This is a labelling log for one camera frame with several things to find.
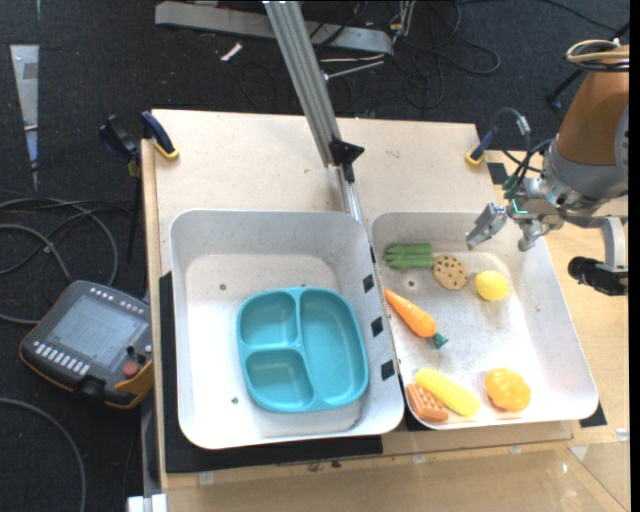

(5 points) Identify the brown waffle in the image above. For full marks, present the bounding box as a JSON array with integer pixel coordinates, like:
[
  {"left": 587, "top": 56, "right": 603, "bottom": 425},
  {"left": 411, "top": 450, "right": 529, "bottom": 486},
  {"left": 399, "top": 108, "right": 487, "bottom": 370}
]
[{"left": 405, "top": 382, "right": 450, "bottom": 423}]

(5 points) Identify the white plastic tray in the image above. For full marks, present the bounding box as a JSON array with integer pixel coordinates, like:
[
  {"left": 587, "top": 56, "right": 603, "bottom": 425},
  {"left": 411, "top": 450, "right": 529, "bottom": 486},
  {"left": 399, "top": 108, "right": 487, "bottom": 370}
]
[
  {"left": 369, "top": 211, "right": 601, "bottom": 432},
  {"left": 168, "top": 208, "right": 406, "bottom": 451}
]

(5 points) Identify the orange carrot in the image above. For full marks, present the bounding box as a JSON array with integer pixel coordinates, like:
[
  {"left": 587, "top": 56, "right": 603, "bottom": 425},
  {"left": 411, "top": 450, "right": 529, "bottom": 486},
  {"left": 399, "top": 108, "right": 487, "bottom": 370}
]
[{"left": 383, "top": 288, "right": 450, "bottom": 351}]

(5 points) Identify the yellow corn cob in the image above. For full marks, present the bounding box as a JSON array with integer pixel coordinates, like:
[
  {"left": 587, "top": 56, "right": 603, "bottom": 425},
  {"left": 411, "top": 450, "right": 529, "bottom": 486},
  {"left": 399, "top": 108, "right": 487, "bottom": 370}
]
[{"left": 414, "top": 367, "right": 482, "bottom": 418}]

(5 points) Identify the thin black and white rod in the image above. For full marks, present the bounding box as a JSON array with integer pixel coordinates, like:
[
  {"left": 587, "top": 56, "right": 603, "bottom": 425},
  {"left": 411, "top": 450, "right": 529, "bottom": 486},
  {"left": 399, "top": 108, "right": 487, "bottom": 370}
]
[{"left": 342, "top": 167, "right": 401, "bottom": 384}]

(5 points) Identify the pale wood board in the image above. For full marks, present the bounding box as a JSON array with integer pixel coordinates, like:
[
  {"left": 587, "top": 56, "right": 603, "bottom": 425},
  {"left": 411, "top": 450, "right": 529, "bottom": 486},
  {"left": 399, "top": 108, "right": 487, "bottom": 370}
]
[{"left": 141, "top": 108, "right": 576, "bottom": 494}]

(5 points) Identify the brown chocolate chip biscuit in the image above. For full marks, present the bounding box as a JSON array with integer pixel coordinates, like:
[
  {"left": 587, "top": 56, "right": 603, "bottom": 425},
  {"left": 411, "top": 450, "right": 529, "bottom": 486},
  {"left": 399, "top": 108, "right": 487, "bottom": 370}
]
[{"left": 431, "top": 253, "right": 471, "bottom": 292}]

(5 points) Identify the black cylinder on white bracket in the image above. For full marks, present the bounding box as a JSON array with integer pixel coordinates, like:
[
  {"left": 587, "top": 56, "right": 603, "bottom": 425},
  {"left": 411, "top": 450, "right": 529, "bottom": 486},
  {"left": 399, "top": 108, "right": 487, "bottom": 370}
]
[{"left": 566, "top": 205, "right": 630, "bottom": 298}]

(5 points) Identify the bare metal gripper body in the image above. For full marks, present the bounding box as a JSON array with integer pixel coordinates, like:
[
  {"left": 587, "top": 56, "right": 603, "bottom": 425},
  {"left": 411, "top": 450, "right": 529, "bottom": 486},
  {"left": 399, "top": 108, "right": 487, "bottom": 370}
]
[{"left": 506, "top": 177, "right": 597, "bottom": 227}]

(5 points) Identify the green asparagus bundle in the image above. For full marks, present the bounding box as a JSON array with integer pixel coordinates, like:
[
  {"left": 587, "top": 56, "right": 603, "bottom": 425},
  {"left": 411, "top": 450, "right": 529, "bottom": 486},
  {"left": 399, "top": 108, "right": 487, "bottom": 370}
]
[{"left": 383, "top": 242, "right": 436, "bottom": 271}]

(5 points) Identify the blue divided plate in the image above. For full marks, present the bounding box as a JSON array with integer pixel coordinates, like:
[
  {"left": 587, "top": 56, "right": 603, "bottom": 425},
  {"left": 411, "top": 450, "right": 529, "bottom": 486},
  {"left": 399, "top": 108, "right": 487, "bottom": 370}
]
[{"left": 235, "top": 286, "right": 371, "bottom": 415}]

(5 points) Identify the yellow bell pepper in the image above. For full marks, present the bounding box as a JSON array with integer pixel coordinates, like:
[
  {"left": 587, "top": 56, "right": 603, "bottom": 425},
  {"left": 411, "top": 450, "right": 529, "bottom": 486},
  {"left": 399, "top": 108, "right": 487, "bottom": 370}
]
[{"left": 483, "top": 367, "right": 533, "bottom": 414}]

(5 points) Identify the yellow lemon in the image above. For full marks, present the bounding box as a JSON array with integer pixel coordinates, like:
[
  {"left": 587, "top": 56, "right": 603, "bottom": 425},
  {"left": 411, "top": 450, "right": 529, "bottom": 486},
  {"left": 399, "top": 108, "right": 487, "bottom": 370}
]
[{"left": 473, "top": 269, "right": 511, "bottom": 303}]

